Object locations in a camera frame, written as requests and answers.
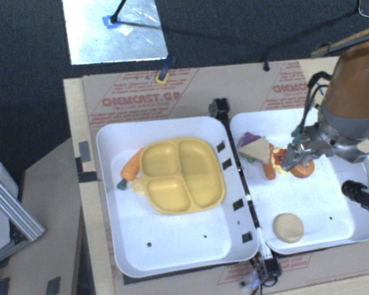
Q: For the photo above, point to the thin black and white rod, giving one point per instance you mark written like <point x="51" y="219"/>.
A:
<point x="241" y="176"/>

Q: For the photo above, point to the white plastic tray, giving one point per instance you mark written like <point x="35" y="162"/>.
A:
<point x="182" y="240"/>
<point x="311" y="201"/>

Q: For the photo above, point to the brown triangular bread slice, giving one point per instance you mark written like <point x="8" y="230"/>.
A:
<point x="256" y="150"/>

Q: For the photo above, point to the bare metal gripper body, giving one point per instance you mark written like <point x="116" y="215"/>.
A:
<point x="324" y="143"/>

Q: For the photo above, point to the black cylinder on white bracket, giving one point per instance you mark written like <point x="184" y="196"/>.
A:
<point x="363" y="193"/>

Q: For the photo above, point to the yellow and red pizza slice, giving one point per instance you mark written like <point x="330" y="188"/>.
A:
<point x="278" y="160"/>

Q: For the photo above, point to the orange doughnut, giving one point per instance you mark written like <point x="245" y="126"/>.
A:
<point x="302" y="171"/>

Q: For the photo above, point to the orange sausage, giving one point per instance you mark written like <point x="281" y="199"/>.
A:
<point x="269" y="170"/>

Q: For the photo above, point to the orange carrot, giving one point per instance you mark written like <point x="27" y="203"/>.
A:
<point x="131" y="166"/>

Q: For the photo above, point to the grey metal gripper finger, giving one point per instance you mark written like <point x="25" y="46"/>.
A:
<point x="289" y="161"/>
<point x="306" y="159"/>

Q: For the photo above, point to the pale yellow toy food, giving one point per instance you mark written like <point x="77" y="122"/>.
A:
<point x="139" y="186"/>

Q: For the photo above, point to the yellow divided plate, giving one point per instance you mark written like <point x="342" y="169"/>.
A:
<point x="181" y="177"/>

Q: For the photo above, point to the beige round biscuit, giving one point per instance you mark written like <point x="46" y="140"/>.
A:
<point x="288" y="227"/>

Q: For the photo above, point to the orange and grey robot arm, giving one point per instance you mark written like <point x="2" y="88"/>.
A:
<point x="354" y="89"/>

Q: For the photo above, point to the purple grapes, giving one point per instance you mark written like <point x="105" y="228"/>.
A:
<point x="247" y="138"/>

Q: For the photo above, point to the brown cardboard board red print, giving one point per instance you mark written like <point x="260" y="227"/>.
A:
<point x="181" y="90"/>

